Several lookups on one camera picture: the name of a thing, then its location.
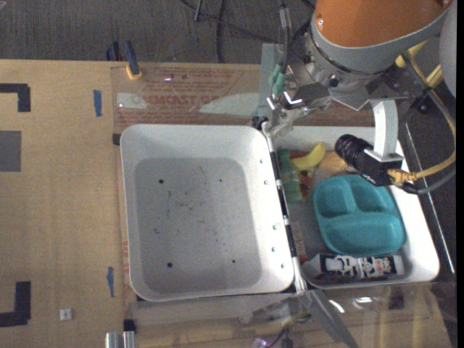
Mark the white plastic tray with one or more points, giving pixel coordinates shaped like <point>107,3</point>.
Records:
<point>195,212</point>
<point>417,238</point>

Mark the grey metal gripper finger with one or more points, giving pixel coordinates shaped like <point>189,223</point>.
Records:
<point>272,108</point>
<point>283,123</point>

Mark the red pizza slice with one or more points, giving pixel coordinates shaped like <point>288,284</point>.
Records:
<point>306,183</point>

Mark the yellow banana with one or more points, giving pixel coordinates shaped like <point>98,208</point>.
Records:
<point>311,158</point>

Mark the green clear plastic bottle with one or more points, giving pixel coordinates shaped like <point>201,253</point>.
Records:
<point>290,180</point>

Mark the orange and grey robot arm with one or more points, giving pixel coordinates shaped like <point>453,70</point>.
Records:
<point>366,13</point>

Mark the red and white packet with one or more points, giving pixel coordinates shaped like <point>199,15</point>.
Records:
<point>299,241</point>

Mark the beige bread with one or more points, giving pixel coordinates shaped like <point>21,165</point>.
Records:
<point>331,162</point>

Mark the black cylinder on white bracket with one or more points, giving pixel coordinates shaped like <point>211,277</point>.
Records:
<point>385,129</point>

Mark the black and white carton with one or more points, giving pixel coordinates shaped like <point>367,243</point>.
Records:
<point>362,267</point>

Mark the teal divided plate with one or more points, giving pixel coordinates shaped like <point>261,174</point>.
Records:
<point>357,219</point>

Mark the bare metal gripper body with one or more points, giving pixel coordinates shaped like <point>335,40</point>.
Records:
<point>315,71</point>

